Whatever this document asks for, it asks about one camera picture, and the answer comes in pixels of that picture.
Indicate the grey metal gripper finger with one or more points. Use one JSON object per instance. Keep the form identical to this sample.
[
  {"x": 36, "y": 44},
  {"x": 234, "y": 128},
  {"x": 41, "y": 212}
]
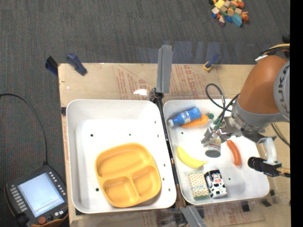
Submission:
[
  {"x": 207, "y": 137},
  {"x": 217, "y": 136}
]

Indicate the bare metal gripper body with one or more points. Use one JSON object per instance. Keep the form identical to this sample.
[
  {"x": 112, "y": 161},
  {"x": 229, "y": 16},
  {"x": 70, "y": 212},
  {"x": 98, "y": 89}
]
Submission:
[{"x": 230, "y": 128}]

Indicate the small white and red can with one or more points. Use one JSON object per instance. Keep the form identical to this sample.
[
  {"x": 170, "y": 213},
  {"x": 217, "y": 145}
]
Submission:
[{"x": 213, "y": 150}]

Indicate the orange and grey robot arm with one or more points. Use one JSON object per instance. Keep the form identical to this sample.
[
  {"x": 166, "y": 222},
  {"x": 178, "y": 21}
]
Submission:
[{"x": 259, "y": 89}]

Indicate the orange carrot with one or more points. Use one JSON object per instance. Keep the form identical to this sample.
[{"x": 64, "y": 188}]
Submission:
[{"x": 197, "y": 122}]

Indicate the red sausage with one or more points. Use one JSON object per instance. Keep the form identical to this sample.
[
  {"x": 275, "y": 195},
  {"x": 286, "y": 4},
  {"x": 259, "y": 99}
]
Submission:
[{"x": 234, "y": 151}]

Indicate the yellow banana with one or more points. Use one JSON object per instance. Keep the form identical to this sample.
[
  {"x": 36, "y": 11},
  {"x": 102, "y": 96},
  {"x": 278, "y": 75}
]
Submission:
[{"x": 189, "y": 159}]

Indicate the blue plastic bottle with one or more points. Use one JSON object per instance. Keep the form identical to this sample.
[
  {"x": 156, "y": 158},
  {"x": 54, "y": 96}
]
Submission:
[{"x": 185, "y": 116}]

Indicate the black and white cow carton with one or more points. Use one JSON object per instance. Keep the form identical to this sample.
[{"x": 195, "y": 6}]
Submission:
[{"x": 216, "y": 183}]

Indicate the orange patterned carton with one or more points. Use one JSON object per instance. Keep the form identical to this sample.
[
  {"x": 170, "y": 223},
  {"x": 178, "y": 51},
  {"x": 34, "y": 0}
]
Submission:
[{"x": 198, "y": 185}]

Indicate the white plastic tray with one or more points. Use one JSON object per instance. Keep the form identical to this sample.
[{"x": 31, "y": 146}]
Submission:
[
  {"x": 118, "y": 126},
  {"x": 246, "y": 181}
]

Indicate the yellow divided plate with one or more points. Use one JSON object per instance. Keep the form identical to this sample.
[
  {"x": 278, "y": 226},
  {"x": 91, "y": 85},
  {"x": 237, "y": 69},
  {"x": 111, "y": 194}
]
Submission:
[{"x": 127, "y": 174}]

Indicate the purple and tan block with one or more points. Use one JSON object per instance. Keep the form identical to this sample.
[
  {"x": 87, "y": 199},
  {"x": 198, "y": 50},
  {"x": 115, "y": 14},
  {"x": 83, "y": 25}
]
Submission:
[{"x": 221, "y": 21}]

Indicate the light blue block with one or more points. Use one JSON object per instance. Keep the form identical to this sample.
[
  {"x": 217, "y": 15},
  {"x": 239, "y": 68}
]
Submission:
[{"x": 237, "y": 20}]

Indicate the blue cube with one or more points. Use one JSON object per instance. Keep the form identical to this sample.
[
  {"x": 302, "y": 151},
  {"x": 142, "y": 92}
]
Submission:
[{"x": 228, "y": 19}]

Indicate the orange block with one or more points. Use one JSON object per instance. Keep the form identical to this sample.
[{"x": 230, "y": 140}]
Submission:
[
  {"x": 245, "y": 16},
  {"x": 238, "y": 4}
]

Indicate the brown cardboard board red print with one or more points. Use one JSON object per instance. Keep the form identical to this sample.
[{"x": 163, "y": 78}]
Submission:
[{"x": 99, "y": 84}]

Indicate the yellow cube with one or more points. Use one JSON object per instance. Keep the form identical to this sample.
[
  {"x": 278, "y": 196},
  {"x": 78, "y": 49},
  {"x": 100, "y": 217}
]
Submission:
[{"x": 219, "y": 3}]

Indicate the black cylinder on white bracket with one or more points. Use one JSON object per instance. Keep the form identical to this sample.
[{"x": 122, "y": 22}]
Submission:
[{"x": 262, "y": 165}]

